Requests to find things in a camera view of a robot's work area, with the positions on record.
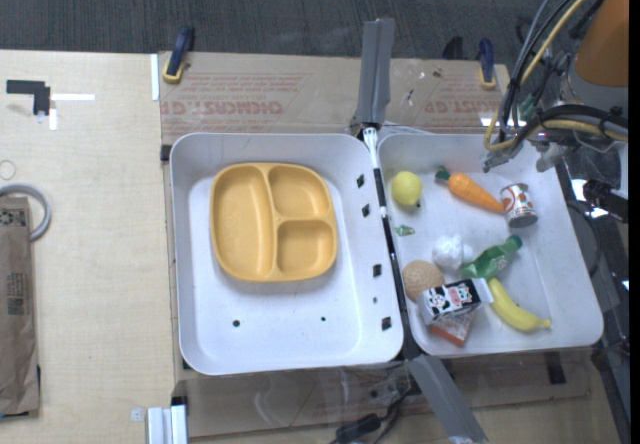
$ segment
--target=beige tabletop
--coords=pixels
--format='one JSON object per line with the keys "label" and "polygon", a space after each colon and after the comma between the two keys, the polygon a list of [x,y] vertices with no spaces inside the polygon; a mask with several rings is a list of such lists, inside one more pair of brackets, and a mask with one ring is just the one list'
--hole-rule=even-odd
{"label": "beige tabletop", "polygon": [[[11,181],[35,184],[52,206],[51,226],[33,245],[40,410],[0,422],[0,441],[142,443],[139,415],[168,406],[176,381],[151,57],[1,51],[0,60],[3,83],[37,80],[52,94],[95,96],[57,102],[52,131],[47,118],[32,115],[31,96],[0,93],[0,160],[15,165]],[[37,219],[37,203],[32,209]],[[587,382],[580,396],[491,406],[469,400],[486,405],[474,414],[490,442],[616,442],[600,376],[588,360],[580,368]],[[204,441],[326,443],[334,431]],[[401,419],[385,442],[449,440],[432,414],[422,414]]]}

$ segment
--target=yellow divided plate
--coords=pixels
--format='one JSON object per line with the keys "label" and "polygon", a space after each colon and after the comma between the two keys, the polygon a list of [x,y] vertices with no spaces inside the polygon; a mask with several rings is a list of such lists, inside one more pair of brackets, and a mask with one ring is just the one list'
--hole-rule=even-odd
{"label": "yellow divided plate", "polygon": [[309,279],[325,273],[335,260],[331,194],[307,167],[230,165],[213,180],[209,208],[216,258],[238,279]]}

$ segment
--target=orange carrot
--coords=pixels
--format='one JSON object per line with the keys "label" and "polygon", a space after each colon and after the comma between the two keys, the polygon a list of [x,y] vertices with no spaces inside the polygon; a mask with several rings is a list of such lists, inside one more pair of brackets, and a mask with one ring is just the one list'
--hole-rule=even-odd
{"label": "orange carrot", "polygon": [[456,172],[449,174],[444,167],[438,168],[436,179],[447,181],[451,193],[467,202],[481,206],[491,211],[504,212],[504,206],[482,186],[471,179],[467,174]]}

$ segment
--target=brown paper bag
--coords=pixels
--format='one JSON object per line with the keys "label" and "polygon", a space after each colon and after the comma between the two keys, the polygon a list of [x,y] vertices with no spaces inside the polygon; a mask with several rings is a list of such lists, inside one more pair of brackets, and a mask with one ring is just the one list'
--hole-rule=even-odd
{"label": "brown paper bag", "polygon": [[27,197],[0,197],[0,414],[38,408],[31,229]]}

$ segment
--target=yellow banana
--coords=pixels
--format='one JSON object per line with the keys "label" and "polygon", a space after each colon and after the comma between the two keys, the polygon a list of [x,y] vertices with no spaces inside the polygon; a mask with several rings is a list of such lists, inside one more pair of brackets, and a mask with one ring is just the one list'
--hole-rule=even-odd
{"label": "yellow banana", "polygon": [[519,307],[511,299],[498,279],[493,277],[489,279],[488,284],[493,296],[491,308],[509,325],[524,332],[529,332],[538,327],[549,328],[551,326],[549,318],[539,318],[526,309]]}

